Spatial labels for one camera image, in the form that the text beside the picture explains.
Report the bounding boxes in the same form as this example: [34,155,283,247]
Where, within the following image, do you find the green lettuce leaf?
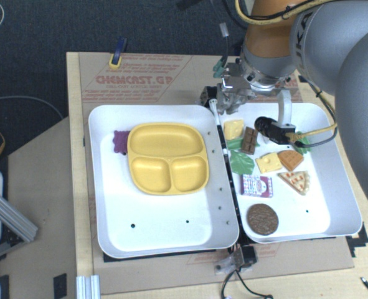
[291,131,312,156]
[229,149,256,174]
[226,137,261,151]

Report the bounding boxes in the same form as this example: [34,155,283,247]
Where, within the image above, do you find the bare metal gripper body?
[219,61,288,103]

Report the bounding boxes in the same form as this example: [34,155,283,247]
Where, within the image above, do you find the yellow cheese slice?
[255,152,283,174]

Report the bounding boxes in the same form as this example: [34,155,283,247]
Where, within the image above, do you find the brown cardboard board red print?
[77,52,356,295]

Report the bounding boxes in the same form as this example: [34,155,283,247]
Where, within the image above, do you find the yellow divided plate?
[126,122,210,196]

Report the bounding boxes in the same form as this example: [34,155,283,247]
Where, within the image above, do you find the white plastic tray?
[88,104,240,259]
[217,102,364,244]

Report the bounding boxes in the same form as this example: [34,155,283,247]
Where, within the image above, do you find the brown round biscuit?
[246,203,280,237]

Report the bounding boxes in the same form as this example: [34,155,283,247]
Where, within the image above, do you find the pink and white carton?
[240,174,274,199]

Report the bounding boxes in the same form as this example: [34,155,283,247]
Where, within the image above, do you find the purple grapes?
[112,130,131,155]

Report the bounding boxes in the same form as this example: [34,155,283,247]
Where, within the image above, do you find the brown chocolate bar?
[240,126,259,154]

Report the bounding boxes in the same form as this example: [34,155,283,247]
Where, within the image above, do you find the orange waffle piece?
[277,149,305,172]

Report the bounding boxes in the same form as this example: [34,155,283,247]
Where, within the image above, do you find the yellow cheese wedge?
[223,118,245,141]

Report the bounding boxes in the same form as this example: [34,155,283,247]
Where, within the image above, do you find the black cylinder on white bracket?
[253,90,297,145]

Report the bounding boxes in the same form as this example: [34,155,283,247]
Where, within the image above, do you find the pizza slice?
[277,170,311,196]

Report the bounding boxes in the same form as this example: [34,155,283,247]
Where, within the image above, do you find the thin black and white rod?
[209,99,244,246]

